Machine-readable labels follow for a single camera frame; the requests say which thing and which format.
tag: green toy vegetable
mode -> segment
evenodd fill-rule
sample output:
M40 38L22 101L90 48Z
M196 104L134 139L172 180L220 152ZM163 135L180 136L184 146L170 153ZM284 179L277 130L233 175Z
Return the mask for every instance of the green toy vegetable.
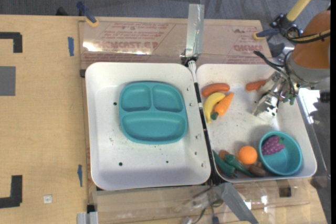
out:
M225 162L234 168L236 168L238 171L242 172L245 175L248 175L250 177L254 177L253 174L251 174L232 154L225 154Z
M214 157L215 157L215 163L218 165L218 167L222 170L222 172L228 176L228 177L237 177L237 174L235 173L235 168L229 164L227 164L225 161L223 161L217 153L212 150Z

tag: banana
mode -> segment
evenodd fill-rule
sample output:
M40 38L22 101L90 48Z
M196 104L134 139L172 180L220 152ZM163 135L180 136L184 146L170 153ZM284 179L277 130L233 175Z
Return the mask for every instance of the banana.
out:
M207 123L211 123L211 112L213 107L225 97L225 94L222 92L214 92L208 96L204 102L204 115Z

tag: wooden board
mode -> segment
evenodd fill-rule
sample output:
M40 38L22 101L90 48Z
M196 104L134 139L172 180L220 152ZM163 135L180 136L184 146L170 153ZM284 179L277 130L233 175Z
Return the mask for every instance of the wooden board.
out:
M86 212L80 21L82 17L0 15L0 31L23 35L23 53L18 54L12 40L0 39L0 66L16 67L15 96L0 96L0 198L10 195L12 175L23 176L23 201L19 207L0 209L0 223L76 223L77 213ZM74 56L68 37L74 41ZM326 223L316 190L308 184L307 192L308 204L256 209L253 214L260 223ZM45 195L52 195L51 203L44 203ZM206 215L199 223L208 223L211 212ZM231 212L220 219L237 220Z

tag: orange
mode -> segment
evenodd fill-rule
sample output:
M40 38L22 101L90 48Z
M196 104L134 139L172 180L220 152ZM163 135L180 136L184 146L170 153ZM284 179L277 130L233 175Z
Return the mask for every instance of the orange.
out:
M252 164L258 158L256 149L252 146L243 146L238 152L238 158L243 164Z

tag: teal bowl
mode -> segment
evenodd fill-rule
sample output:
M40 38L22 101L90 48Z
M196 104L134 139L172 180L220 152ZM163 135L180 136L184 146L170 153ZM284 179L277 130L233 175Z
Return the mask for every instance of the teal bowl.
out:
M261 147L268 138L274 135L279 137L281 144L284 144L285 148L280 152L264 155ZM264 167L276 175L293 175L302 165L302 152L299 144L290 135L281 131L271 131L263 135L259 141L258 153Z

